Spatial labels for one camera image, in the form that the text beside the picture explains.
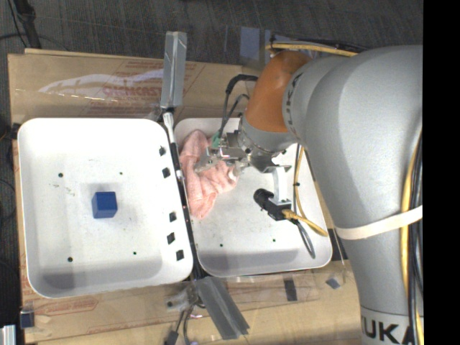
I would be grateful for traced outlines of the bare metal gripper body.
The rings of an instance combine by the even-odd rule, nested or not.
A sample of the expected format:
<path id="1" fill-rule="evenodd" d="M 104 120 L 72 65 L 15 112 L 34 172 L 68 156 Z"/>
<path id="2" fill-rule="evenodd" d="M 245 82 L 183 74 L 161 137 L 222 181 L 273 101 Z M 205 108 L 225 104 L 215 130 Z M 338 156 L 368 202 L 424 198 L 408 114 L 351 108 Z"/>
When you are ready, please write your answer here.
<path id="1" fill-rule="evenodd" d="M 220 161 L 227 160 L 246 160 L 249 162 L 249 154 L 240 145 L 240 131 L 216 132 L 211 136 L 211 143 L 206 148 L 207 155 L 217 155 Z"/>

